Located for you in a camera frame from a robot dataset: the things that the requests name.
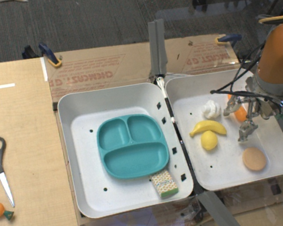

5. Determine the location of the brown cardboard board red print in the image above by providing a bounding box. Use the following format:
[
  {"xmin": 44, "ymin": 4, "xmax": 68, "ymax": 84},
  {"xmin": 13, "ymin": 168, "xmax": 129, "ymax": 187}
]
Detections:
[{"xmin": 43, "ymin": 19, "xmax": 283, "ymax": 226}]

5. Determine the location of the white plastic tray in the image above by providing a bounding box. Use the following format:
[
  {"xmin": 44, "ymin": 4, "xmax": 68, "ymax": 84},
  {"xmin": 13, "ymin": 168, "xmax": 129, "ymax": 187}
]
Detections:
[
  {"xmin": 164, "ymin": 61, "xmax": 283, "ymax": 197},
  {"xmin": 55, "ymin": 76, "xmax": 198, "ymax": 222}
]

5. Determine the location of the yellow banana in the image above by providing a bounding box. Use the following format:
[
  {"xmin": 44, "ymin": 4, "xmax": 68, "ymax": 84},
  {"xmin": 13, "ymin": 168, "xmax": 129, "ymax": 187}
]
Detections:
[{"xmin": 187, "ymin": 117, "xmax": 228, "ymax": 141}]

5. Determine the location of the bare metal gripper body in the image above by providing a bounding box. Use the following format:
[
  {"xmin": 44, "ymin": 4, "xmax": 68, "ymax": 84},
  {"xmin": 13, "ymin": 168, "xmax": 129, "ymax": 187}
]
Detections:
[{"xmin": 241, "ymin": 71, "xmax": 283, "ymax": 123}]

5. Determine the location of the small patterned yellow green carton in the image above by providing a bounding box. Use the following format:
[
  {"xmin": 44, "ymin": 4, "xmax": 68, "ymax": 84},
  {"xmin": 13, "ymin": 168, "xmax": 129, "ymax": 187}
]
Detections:
[{"xmin": 148, "ymin": 168, "xmax": 180, "ymax": 202}]

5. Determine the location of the yellow lemon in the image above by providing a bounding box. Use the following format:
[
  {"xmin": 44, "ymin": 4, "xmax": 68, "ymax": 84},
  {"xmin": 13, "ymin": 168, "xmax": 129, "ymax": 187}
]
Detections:
[{"xmin": 199, "ymin": 129, "xmax": 220, "ymax": 152}]

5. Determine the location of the teal divided plate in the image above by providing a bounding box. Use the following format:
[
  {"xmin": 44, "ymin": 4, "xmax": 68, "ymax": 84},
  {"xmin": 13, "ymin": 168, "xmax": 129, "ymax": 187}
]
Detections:
[{"xmin": 93, "ymin": 109, "xmax": 173, "ymax": 184}]

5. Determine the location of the beige round biscuit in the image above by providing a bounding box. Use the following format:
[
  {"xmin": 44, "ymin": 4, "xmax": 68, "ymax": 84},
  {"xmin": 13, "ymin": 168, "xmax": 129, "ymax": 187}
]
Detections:
[{"xmin": 240, "ymin": 145, "xmax": 269, "ymax": 174}]

